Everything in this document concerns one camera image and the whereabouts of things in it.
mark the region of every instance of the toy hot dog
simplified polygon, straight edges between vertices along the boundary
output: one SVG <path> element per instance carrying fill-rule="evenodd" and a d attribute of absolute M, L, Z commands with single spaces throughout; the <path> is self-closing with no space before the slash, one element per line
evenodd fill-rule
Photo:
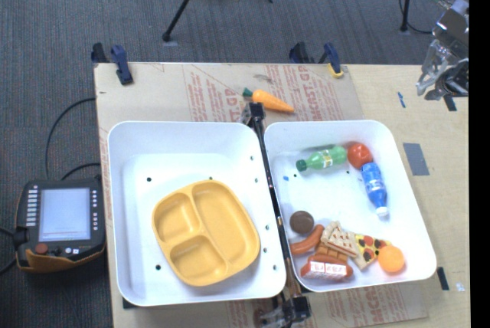
<path fill-rule="evenodd" d="M 318 224 L 304 240 L 290 244 L 289 248 L 291 249 L 291 254 L 294 256 L 306 253 L 310 249 L 313 249 L 320 242 L 323 230 L 325 230 L 325 227 Z"/>
<path fill-rule="evenodd" d="M 352 275 L 352 267 L 346 264 L 308 261 L 300 271 L 301 277 L 308 279 L 341 280 Z"/>
<path fill-rule="evenodd" d="M 316 261 L 319 263 L 326 263 L 326 264 L 344 265 L 344 266 L 346 266 L 345 277 L 351 277 L 352 274 L 354 273 L 354 270 L 352 269 L 352 267 L 349 264 L 347 264 L 345 261 L 339 260 L 338 258 L 335 258 L 332 256 L 328 256 L 327 254 L 313 254 L 313 255 L 309 256 L 308 257 L 308 263 L 306 264 L 306 266 L 309 265 L 310 261 Z"/>

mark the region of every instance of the yellow divided plate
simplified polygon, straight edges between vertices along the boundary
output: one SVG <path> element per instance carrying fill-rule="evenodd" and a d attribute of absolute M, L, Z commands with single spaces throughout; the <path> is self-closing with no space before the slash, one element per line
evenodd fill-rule
<path fill-rule="evenodd" d="M 247 210 L 228 186 L 212 179 L 165 196 L 153 209 L 152 227 L 170 266 L 191 286 L 222 281 L 259 254 Z"/>

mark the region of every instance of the white plastic tray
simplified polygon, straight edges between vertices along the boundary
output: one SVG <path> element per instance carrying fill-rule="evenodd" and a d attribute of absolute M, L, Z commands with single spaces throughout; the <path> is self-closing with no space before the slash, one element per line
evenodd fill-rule
<path fill-rule="evenodd" d="M 315 223 L 325 226 L 339 221 L 345 230 L 391 241 L 405 256 L 406 267 L 399 274 L 385 273 L 376 261 L 360 271 L 349 259 L 353 277 L 329 282 L 301 278 L 299 272 L 307 257 L 293 256 L 296 277 L 305 288 L 325 292 L 422 280 L 433 275 L 436 255 L 397 145 L 384 124 L 373 120 L 273 123 L 267 127 L 264 141 L 289 242 L 303 239 L 290 228 L 289 218 L 295 211 L 304 210 L 313 215 Z M 317 148 L 330 144 L 348 146 L 353 142 L 369 147 L 380 166 L 390 209 L 386 220 L 374 212 L 359 170 L 348 161 L 323 170 L 300 173 L 296 169 L 296 160 L 307 158 Z"/>
<path fill-rule="evenodd" d="M 108 137 L 116 276 L 137 306 L 273 297 L 286 282 L 259 140 L 241 123 L 127 121 Z M 227 184 L 260 237 L 257 259 L 219 283 L 193 287 L 171 269 L 152 230 L 152 209 L 192 182 Z"/>

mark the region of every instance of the toy carrot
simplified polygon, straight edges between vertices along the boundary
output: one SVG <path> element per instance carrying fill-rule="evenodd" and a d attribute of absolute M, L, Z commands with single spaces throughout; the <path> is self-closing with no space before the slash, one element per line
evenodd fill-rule
<path fill-rule="evenodd" d="M 245 88 L 243 90 L 243 96 L 251 97 L 254 102 L 260 102 L 266 109 L 285 111 L 287 113 L 294 112 L 294 109 L 289 104 L 264 90 L 259 89 L 252 92 L 248 88 Z"/>

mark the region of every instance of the toy pizza slice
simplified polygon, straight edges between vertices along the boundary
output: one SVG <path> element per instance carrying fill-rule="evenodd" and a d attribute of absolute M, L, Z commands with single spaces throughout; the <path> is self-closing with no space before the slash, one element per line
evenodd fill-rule
<path fill-rule="evenodd" d="M 359 250 L 357 257 L 353 260 L 360 270 L 364 270 L 369 264 L 377 259 L 379 250 L 391 242 L 371 237 L 370 235 L 354 235 L 355 246 Z"/>

